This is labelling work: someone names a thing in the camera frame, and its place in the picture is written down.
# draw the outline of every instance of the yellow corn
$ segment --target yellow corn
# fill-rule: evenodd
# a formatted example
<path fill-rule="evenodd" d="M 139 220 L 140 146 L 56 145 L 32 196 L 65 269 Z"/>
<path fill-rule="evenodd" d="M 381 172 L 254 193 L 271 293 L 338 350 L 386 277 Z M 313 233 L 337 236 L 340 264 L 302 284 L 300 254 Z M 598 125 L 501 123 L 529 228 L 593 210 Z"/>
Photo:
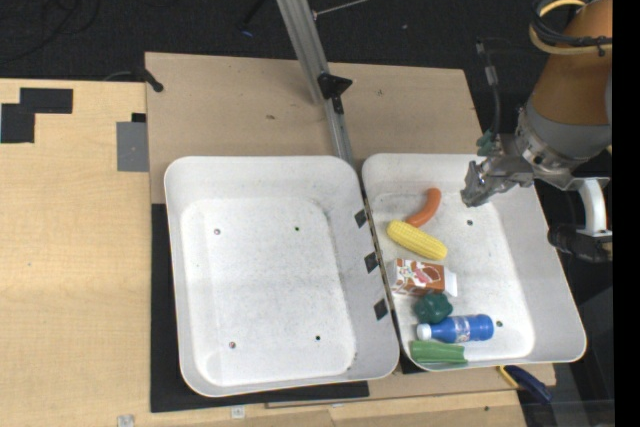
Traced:
<path fill-rule="evenodd" d="M 404 221 L 391 221 L 387 226 L 387 235 L 402 247 L 425 258 L 442 260 L 447 256 L 447 246 L 437 238 Z"/>

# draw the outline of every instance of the metal rod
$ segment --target metal rod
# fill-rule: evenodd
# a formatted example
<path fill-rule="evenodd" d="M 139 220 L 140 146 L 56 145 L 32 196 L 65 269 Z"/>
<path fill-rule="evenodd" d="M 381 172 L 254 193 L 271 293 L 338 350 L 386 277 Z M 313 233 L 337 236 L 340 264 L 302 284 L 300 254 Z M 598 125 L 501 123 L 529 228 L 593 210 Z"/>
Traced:
<path fill-rule="evenodd" d="M 353 166 L 351 143 L 344 115 L 335 112 L 331 99 L 325 100 L 318 84 L 321 73 L 330 73 L 329 64 L 318 36 L 307 0 L 276 0 L 289 33 L 298 61 L 307 79 L 311 98 L 315 104 L 324 102 L 327 122 L 336 156 Z"/>
<path fill-rule="evenodd" d="M 330 7 L 329 9 L 323 9 L 322 11 L 312 11 L 313 19 L 317 20 L 320 15 L 324 15 L 326 13 L 333 13 L 338 9 L 344 9 L 347 7 L 355 6 L 356 4 L 362 4 L 363 2 L 368 2 L 369 0 L 354 0 L 353 2 L 347 2 L 346 4 L 340 4 L 339 6 Z"/>

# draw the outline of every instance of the black tape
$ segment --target black tape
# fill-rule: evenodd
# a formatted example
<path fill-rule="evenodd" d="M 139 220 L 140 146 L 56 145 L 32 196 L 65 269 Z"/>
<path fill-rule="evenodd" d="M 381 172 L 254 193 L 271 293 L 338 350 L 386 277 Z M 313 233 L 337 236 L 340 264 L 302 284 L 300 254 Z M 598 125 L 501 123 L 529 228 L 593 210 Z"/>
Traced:
<path fill-rule="evenodd" d="M 380 320 L 387 313 L 389 313 L 389 308 L 387 308 L 387 303 L 384 299 L 380 299 L 374 306 L 373 310 L 376 312 L 376 319 Z"/>
<path fill-rule="evenodd" d="M 371 272 L 378 266 L 378 258 L 375 253 L 368 254 L 364 257 L 364 264 L 367 266 L 367 272 Z"/>
<path fill-rule="evenodd" d="M 73 89 L 20 88 L 20 105 L 34 114 L 71 114 Z"/>
<path fill-rule="evenodd" d="M 73 89 L 20 88 L 20 103 L 2 104 L 0 143 L 35 142 L 37 113 L 70 114 Z"/>
<path fill-rule="evenodd" d="M 367 222 L 367 214 L 365 213 L 364 208 L 360 210 L 360 212 L 358 212 L 354 217 L 356 218 L 356 222 L 358 223 L 358 228 L 362 228 L 364 226 L 364 223 Z"/>
<path fill-rule="evenodd" d="M 32 143 L 36 117 L 19 103 L 2 104 L 0 143 Z"/>

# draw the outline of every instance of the black mat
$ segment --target black mat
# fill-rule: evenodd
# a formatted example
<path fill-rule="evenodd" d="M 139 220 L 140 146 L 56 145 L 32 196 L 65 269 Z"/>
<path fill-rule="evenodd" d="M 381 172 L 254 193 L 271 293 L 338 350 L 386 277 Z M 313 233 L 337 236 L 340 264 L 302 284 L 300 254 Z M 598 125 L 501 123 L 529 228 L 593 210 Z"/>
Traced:
<path fill-rule="evenodd" d="M 195 393 L 180 373 L 169 229 L 165 205 L 151 207 L 151 412 L 265 402 L 343 400 L 369 396 L 366 381 L 305 386 L 232 397 L 209 398 Z"/>

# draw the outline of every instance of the black clip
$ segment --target black clip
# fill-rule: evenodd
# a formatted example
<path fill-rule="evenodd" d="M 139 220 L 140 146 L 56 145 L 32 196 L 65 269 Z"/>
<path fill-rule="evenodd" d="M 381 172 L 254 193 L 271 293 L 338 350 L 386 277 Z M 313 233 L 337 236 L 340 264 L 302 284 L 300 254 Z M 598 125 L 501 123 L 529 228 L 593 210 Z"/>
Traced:
<path fill-rule="evenodd" d="M 605 51 L 602 48 L 602 45 L 604 44 L 605 41 L 606 41 L 606 38 L 604 36 L 598 36 L 596 38 L 596 47 L 598 47 L 598 57 L 605 56 Z"/>
<path fill-rule="evenodd" d="M 147 82 L 153 88 L 156 93 L 164 91 L 164 86 L 160 82 L 158 82 L 158 80 L 153 75 L 151 75 L 149 70 L 147 70 L 146 68 L 138 68 L 138 74 L 140 75 L 142 80 Z"/>
<path fill-rule="evenodd" d="M 337 114 L 344 114 L 344 107 L 342 106 L 340 95 L 342 95 L 351 84 L 353 84 L 353 80 L 336 77 L 330 73 L 322 72 L 318 76 L 318 85 L 320 86 L 320 91 L 322 91 L 322 96 L 325 100 L 331 98 L 333 110 Z"/>

